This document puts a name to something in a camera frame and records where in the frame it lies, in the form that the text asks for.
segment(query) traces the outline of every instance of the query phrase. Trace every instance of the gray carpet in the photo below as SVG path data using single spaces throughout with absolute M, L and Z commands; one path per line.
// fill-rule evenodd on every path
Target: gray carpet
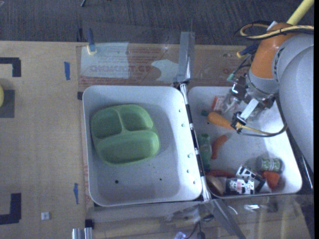
M 77 41 L 91 28 L 96 42 L 179 43 L 193 30 L 196 44 L 247 45 L 234 38 L 244 24 L 287 21 L 302 0 L 2 0 L 0 40 Z M 311 8 L 300 24 L 314 24 Z

